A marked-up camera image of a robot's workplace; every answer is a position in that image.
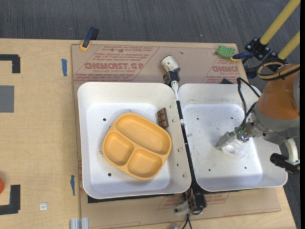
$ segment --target black floor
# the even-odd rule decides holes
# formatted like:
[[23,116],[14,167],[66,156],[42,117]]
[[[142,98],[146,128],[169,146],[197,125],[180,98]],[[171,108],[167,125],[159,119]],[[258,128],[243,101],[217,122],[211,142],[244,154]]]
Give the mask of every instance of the black floor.
[[[0,38],[83,39],[90,26],[98,40],[236,43],[240,52],[268,29],[289,0],[0,0]],[[300,6],[269,46],[281,49],[300,29]],[[288,57],[300,62],[300,46]],[[245,66],[256,66],[248,61]],[[250,83],[262,90],[265,82]],[[299,130],[290,130],[290,135]],[[285,191],[301,228],[300,176]]]

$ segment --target cylindrical sensor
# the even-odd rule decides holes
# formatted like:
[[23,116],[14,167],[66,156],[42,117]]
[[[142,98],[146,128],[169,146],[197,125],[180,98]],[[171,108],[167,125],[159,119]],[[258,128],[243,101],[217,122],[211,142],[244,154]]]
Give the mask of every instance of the cylindrical sensor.
[[162,61],[161,61],[161,66],[165,69],[166,72],[169,71],[180,71],[180,67],[176,63],[176,61],[173,59],[172,56],[166,56]]

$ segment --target green object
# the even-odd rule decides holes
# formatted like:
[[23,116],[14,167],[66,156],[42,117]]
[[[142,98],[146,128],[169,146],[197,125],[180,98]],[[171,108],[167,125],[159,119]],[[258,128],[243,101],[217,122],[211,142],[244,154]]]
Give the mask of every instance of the green object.
[[219,46],[217,50],[217,54],[224,58],[231,58],[234,56],[235,48],[228,48],[225,46]]

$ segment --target blue tape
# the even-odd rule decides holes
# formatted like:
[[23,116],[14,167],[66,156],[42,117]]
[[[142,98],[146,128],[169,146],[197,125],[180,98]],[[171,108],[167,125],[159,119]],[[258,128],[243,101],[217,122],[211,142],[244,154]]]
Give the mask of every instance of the blue tape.
[[63,76],[68,76],[67,75],[68,66],[67,66],[67,61],[65,59],[61,59],[61,67],[62,67]]
[[71,184],[73,196],[75,196],[75,181],[74,181],[74,175],[71,175],[70,184]]

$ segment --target gray square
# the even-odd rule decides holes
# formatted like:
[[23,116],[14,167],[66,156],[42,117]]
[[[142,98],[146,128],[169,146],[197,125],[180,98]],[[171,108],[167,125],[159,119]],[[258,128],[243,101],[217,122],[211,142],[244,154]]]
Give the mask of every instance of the gray square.
[[14,112],[14,89],[15,86],[0,85],[0,113]]

